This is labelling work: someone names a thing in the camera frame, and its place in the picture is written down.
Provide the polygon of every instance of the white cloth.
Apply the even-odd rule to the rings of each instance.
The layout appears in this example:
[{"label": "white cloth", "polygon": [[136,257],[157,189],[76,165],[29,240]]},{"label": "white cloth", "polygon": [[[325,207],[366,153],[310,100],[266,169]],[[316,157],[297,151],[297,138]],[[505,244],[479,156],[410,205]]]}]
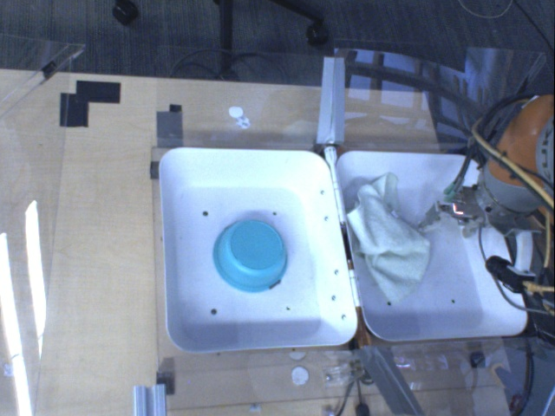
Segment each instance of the white cloth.
[{"label": "white cloth", "polygon": [[430,243],[398,217],[397,177],[393,173],[362,186],[357,197],[358,205],[347,215],[358,239],[355,252],[364,257],[388,301],[399,302],[424,277]]}]

